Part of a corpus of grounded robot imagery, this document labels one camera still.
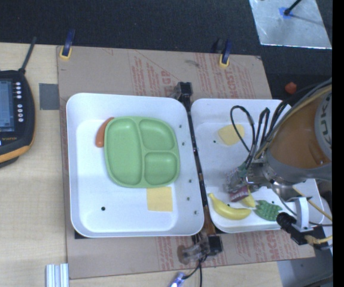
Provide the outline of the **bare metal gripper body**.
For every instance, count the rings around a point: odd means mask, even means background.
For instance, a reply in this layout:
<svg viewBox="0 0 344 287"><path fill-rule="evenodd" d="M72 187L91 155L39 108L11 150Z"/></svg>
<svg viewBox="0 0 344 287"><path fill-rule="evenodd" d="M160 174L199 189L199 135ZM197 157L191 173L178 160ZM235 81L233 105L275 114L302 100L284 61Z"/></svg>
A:
<svg viewBox="0 0 344 287"><path fill-rule="evenodd" d="M268 162L253 162L247 170L245 182L256 190L270 188L282 199L295 197L294 183L277 174Z"/></svg>

